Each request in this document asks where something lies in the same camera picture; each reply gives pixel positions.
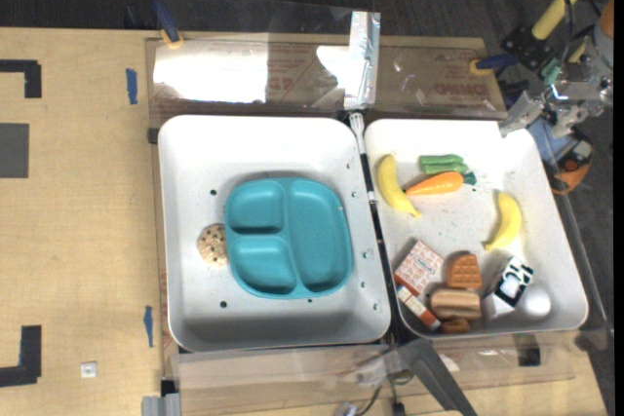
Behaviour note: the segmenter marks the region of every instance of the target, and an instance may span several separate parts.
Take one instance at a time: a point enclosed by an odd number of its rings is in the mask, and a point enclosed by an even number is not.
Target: small box
[[[443,262],[444,258],[419,241],[397,267],[394,279],[398,284],[405,286],[413,296],[418,296],[431,283]]]

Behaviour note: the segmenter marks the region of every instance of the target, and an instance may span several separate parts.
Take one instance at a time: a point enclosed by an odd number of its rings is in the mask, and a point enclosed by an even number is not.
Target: toy food
[[[520,207],[514,198],[507,193],[499,192],[497,201],[501,220],[494,239],[485,245],[487,251],[511,244],[518,237],[523,221]]]
[[[464,175],[464,184],[474,186],[477,183],[477,176],[473,171],[467,171]]]
[[[406,287],[399,286],[397,288],[397,296],[429,329],[435,331],[440,327],[440,321]]]
[[[522,310],[525,316],[535,321],[548,316],[551,307],[552,303],[548,292],[543,287],[534,284],[528,287],[525,296],[518,303],[518,308]]]
[[[444,259],[422,241],[417,242],[394,271],[394,280],[418,296],[433,280]]]
[[[228,263],[227,242],[223,224],[210,225],[199,235],[197,249],[209,267],[222,267]]]
[[[442,322],[440,332],[444,334],[466,334],[470,332],[470,322],[465,319],[451,319]]]
[[[456,171],[457,173],[465,173],[468,171],[468,166],[463,163],[451,163],[449,165],[424,165],[420,167],[423,173],[427,175],[433,175],[435,173],[442,173],[444,171]]]
[[[429,177],[406,191],[408,196],[444,194],[457,191],[464,183],[464,176],[457,171],[445,171]]]
[[[464,159],[459,155],[420,155],[418,163],[421,167],[427,165],[453,165],[464,163]]]
[[[386,155],[377,169],[377,183],[381,195],[390,207],[411,213],[414,217],[420,216],[420,211],[413,207],[406,193],[397,182],[397,164],[394,156]]]
[[[512,256],[501,271],[493,290],[484,297],[485,318],[492,320],[513,312],[532,277],[533,270],[520,258]]]
[[[462,253],[450,259],[447,266],[448,287],[479,289],[483,282],[477,256]]]
[[[482,315],[481,299],[476,291],[439,288],[431,294],[431,311],[440,321],[474,321]]]

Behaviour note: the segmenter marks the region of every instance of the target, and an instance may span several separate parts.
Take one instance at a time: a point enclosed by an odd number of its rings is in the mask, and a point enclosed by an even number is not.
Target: banana
[[[416,218],[420,216],[420,211],[413,207],[397,182],[397,164],[394,156],[387,155],[382,158],[377,169],[377,184],[379,184],[383,199],[390,207],[411,213]]]
[[[498,209],[501,215],[500,225],[494,239],[485,245],[487,251],[511,244],[518,237],[523,222],[518,203],[508,194],[498,193]]]

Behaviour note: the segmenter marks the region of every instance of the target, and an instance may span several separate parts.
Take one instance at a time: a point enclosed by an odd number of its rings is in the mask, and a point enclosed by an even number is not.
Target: white tray
[[[178,116],[158,136],[167,253],[169,324],[189,351],[368,343],[388,329],[390,306],[355,136],[336,120]],[[304,176],[344,206],[353,270],[313,300],[260,298],[229,266],[209,267],[197,238],[223,223],[241,182]]]
[[[469,250],[478,257],[484,287],[493,279],[510,254],[519,256],[534,270],[533,283],[550,295],[552,310],[540,321],[515,311],[494,321],[473,324],[472,336],[529,331],[571,330],[585,322],[587,298],[550,190],[535,142],[526,130],[500,135],[495,122],[443,120],[378,120],[367,127],[369,154],[379,219],[393,269],[416,240],[441,256]],[[412,197],[422,212],[418,219],[389,207],[376,184],[380,159],[393,154],[398,180],[407,188],[423,175],[420,155],[462,156],[478,181],[464,184],[455,193]],[[523,213],[520,237],[509,252],[486,252],[499,219],[496,192],[512,195]],[[444,281],[444,266],[424,296]],[[425,337],[432,333],[409,310],[401,307],[404,322]]]

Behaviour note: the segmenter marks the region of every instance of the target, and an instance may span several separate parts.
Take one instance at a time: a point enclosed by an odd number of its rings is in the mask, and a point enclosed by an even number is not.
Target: white sink basin
[[[169,324],[191,352],[369,343],[389,327],[390,307],[355,136],[325,118],[178,116],[158,138]],[[337,291],[314,299],[255,296],[229,265],[211,267],[197,238],[223,223],[242,182],[306,177],[339,197],[353,269]]]

